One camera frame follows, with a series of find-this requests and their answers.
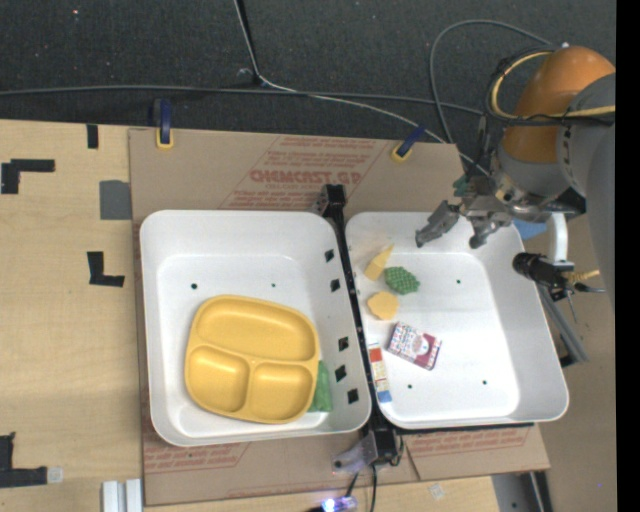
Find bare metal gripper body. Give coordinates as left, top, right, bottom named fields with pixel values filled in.
left=460, top=174, right=555, bottom=227

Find green toy grapes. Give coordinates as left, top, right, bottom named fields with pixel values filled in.
left=383, top=265, right=422, bottom=297

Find yellow cheese wedge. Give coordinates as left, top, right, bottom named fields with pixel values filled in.
left=363, top=243, right=396, bottom=282

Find white plastic tray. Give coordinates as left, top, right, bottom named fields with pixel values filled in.
left=139, top=209, right=374, bottom=448
left=344, top=210, right=571, bottom=431

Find yellow hexagonal biscuit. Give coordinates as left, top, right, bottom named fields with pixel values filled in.
left=366, top=290, right=401, bottom=322

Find thin black rod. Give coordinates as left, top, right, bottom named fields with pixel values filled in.
left=331, top=209, right=382, bottom=432

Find colourful printed carton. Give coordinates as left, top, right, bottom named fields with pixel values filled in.
left=384, top=320, right=444, bottom=372

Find white red and blue carton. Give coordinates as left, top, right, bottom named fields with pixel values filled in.
left=366, top=339, right=393, bottom=404

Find green bumpy toy vegetable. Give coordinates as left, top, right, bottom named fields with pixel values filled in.
left=306, top=359, right=335, bottom=414

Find yellow divided plate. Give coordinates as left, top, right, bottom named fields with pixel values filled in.
left=183, top=294, right=322, bottom=426

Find brown cardboard board, red print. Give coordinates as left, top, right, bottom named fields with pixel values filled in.
left=127, top=127, right=552, bottom=506

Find black cylinder on white bracket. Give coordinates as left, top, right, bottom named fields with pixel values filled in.
left=512, top=212, right=577, bottom=301

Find black block with thin wires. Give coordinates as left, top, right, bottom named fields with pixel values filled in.
left=318, top=183, right=348, bottom=219
left=368, top=426, right=402, bottom=467

